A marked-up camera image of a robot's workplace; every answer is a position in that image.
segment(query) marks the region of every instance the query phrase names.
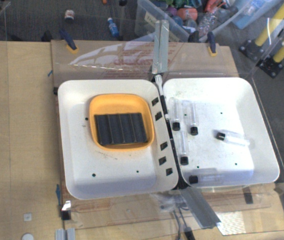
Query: white round object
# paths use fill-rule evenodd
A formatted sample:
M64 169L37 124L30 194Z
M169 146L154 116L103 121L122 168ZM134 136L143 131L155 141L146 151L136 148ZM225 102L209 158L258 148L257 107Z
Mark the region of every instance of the white round object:
M26 233L22 236L21 240L34 240L34 237L30 233Z

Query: dark floor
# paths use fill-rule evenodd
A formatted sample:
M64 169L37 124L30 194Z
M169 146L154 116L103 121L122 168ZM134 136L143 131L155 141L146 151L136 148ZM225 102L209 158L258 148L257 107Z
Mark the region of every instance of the dark floor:
M119 18L119 0L108 0L102 5L101 0L6 0L11 6L6 13L8 40L18 37L23 41L40 42L46 30L50 30L53 38L59 39L58 30L68 25L64 23L63 16L66 9L76 12L76 31L72 37L76 40L111 40L107 28L108 17ZM134 29L137 0L128 0L125 7L126 29ZM229 46L232 50L239 72L248 74L256 71L253 82L263 103L270 131L274 135L274 147L281 167L279 183L284 183L284 68L276 78L271 78L255 64L238 52L238 47L247 39L256 38L265 26L266 18L272 17L281 4L266 13L262 18L240 30L233 24L226 26L216 34L216 41L220 45ZM5 36L0 26L0 40ZM284 194L281 195L284 207Z

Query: yellow bar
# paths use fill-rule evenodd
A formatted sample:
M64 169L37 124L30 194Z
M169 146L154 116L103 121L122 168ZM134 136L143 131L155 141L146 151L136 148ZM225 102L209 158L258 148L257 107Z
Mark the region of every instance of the yellow bar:
M284 59L284 46L278 50L278 52L273 56L273 60L280 63Z
M263 32L255 40L255 44L261 47L267 40L269 34L271 34L275 30L275 28L282 22L283 19L284 19L284 3L279 8L279 10L274 15L274 17L270 20L269 26L264 28Z

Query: black rectangular object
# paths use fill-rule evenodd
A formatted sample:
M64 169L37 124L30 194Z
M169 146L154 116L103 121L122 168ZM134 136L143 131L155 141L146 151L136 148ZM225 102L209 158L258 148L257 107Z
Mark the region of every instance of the black rectangular object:
M96 114L94 119L102 146L147 142L141 113Z

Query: blue bottle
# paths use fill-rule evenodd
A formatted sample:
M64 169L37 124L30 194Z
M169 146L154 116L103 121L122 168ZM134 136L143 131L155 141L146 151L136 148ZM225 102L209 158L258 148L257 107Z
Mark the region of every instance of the blue bottle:
M117 29L117 26L114 23L113 19L112 18L108 18L107 22L109 24L108 28L110 29L112 36L114 36L115 38L118 38L120 33L119 33L119 31Z

